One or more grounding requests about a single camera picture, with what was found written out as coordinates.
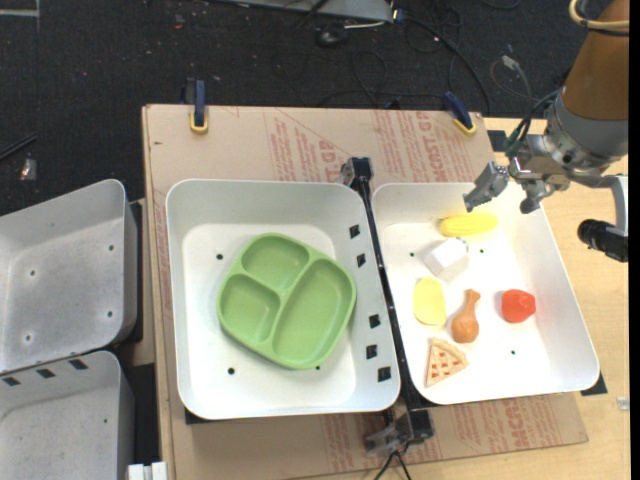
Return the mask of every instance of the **cardboard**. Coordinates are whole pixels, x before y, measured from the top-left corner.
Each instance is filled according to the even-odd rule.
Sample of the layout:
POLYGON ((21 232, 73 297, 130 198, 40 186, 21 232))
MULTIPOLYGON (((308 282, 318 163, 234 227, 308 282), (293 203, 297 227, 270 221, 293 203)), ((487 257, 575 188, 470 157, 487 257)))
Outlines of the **cardboard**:
MULTIPOLYGON (((161 302, 154 308, 161 445, 170 475, 276 480, 379 468, 384 459, 363 449, 363 436, 384 426, 377 414, 187 423, 175 379, 164 200, 187 178, 335 181, 351 156, 371 158, 375 185, 471 181, 494 158, 483 120, 474 116, 477 132, 466 136, 446 112, 209 107, 208 133, 196 135, 189 110, 150 105, 142 116, 161 302)), ((587 440, 572 393, 440 406, 430 414, 436 436, 409 449, 409 464, 587 440)))

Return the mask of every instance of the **pizza slice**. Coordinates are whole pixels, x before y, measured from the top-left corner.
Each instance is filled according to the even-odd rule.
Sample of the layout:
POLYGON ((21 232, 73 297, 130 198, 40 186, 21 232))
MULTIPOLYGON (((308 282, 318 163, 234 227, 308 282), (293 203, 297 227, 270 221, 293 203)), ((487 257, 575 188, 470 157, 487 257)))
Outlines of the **pizza slice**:
POLYGON ((451 343, 434 338, 431 340, 427 386, 430 387, 469 366, 465 353, 451 343))

